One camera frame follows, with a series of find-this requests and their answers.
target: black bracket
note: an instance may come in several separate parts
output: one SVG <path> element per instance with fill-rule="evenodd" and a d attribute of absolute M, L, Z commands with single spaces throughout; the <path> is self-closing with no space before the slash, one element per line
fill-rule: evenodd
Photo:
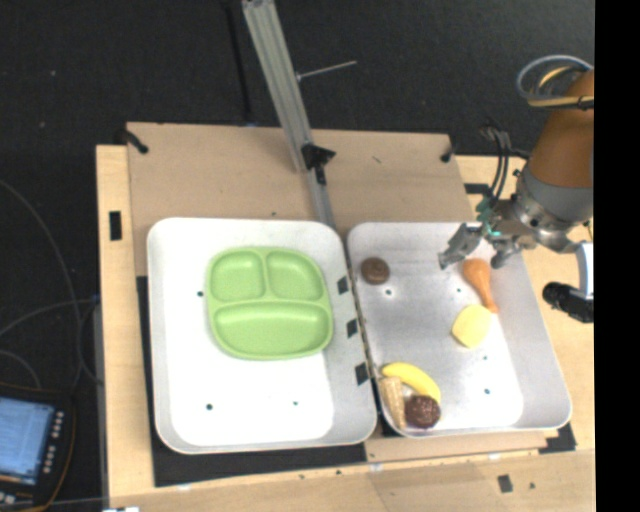
<path fill-rule="evenodd" d="M 327 184 L 327 178 L 324 174 L 324 166 L 336 156 L 335 151 L 314 146 L 313 144 L 305 144 L 302 146 L 302 156 L 307 170 L 312 169 L 316 172 L 316 180 L 320 185 Z"/>

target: banana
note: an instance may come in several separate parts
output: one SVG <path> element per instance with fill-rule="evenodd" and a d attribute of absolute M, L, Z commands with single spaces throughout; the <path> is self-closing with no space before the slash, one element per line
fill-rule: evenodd
<path fill-rule="evenodd" d="M 382 375 L 385 377 L 398 377 L 419 395 L 427 395 L 440 403 L 440 388 L 436 382 L 422 369 L 411 363 L 398 361 L 382 367 Z"/>

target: white tray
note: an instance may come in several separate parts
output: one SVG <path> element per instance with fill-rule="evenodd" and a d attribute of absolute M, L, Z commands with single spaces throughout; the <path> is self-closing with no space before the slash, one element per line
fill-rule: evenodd
<path fill-rule="evenodd" d="M 384 364 L 407 361 L 424 369 L 442 391 L 442 417 L 432 429 L 400 431 L 383 407 L 385 418 L 407 437 L 561 427 L 571 401 L 520 254 L 492 271 L 500 312 L 485 341 L 469 349 L 450 334 L 457 314 L 480 303 L 459 264 L 441 270 L 438 263 L 438 252 L 458 227 L 367 223 L 349 234 L 354 287 L 376 377 Z M 489 261 L 493 253 L 483 241 L 471 257 Z M 362 278 L 360 265 L 369 257 L 389 265 L 386 283 L 371 285 Z"/>
<path fill-rule="evenodd" d="M 377 412 L 338 235 L 299 221 L 170 218 L 149 232 L 149 310 L 156 427 L 181 453 L 322 447 L 363 441 Z M 209 261 L 238 247 L 301 251 L 323 272 L 334 336 L 320 353 L 248 361 L 217 346 L 201 292 Z"/>

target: electronic device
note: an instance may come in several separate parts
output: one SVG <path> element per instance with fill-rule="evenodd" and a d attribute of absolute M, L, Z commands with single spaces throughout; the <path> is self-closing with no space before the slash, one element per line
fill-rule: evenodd
<path fill-rule="evenodd" d="M 51 504 L 71 460 L 75 423 L 70 397 L 0 383 L 0 511 Z"/>

